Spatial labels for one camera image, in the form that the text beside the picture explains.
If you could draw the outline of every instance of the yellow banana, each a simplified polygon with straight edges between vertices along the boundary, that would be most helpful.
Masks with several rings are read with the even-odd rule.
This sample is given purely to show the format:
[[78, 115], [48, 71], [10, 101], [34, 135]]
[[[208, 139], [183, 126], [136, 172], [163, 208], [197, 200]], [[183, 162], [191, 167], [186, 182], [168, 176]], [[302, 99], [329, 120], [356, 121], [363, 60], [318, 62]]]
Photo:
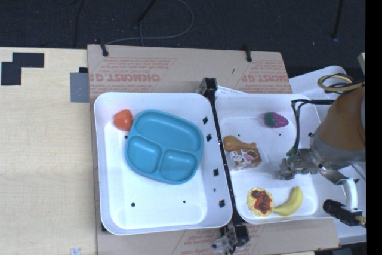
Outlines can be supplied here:
[[303, 191], [296, 186], [292, 191], [291, 198], [286, 203], [275, 207], [273, 211], [281, 216], [289, 216], [300, 208], [302, 202]]

